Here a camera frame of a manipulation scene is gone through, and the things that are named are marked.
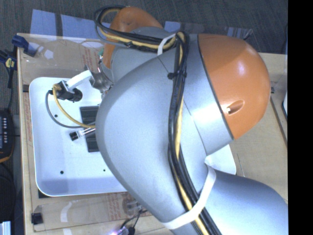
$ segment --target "wooden table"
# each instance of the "wooden table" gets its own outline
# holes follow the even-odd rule
[[[35,179],[34,150],[28,86],[36,77],[68,77],[96,65],[99,40],[19,34],[38,50],[30,57],[18,48],[19,107],[22,152],[22,189],[25,234],[108,234],[128,216],[118,204],[127,193],[91,194],[40,198]],[[288,203],[287,120],[282,111],[287,90],[285,55],[260,53],[275,93],[263,119],[239,140],[230,144],[237,174],[274,188]],[[32,213],[43,223],[33,224]],[[136,224],[136,234],[172,234],[147,213]]]

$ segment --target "multimeter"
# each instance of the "multimeter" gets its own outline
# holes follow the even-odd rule
[[[14,125],[11,115],[0,110],[0,163],[8,160],[14,148]]]

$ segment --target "white tray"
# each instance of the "white tray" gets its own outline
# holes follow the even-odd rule
[[[56,124],[45,107],[45,94],[52,85],[66,78],[39,77],[29,86],[35,175],[38,189],[47,196],[67,196],[126,191],[105,164],[100,152],[88,152],[85,138],[72,141],[68,129]],[[77,87],[83,93],[79,102],[60,100],[63,108],[81,120],[79,108],[96,106],[100,92],[87,81]],[[48,102],[53,115],[66,125],[76,125],[59,110],[52,95]]]

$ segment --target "orange plastic cover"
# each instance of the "orange plastic cover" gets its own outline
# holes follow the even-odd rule
[[[264,61],[244,40],[199,35],[204,66],[235,139],[263,117],[270,97],[270,80]]]
[[[136,7],[125,7],[116,14],[110,28],[121,32],[131,32],[139,27],[148,26],[162,28],[162,25],[148,12]],[[111,67],[111,56],[114,48],[114,45],[104,44],[102,62],[107,68]]]

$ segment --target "white velcro strap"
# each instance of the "white velcro strap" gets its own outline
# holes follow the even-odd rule
[[[208,174],[197,203],[192,207],[192,209],[185,212],[181,216],[173,219],[172,221],[162,224],[169,230],[174,230],[183,225],[191,223],[192,221],[197,219],[202,209],[205,207],[206,201],[210,195],[215,180],[216,180],[215,170],[212,167],[208,166]]]
[[[163,38],[163,40],[161,41],[160,45],[157,48],[157,55],[158,56],[163,53],[163,46],[165,45],[166,41],[169,40],[170,38],[174,37],[174,36],[175,36],[175,34],[170,35],[170,36],[168,36],[166,38]]]

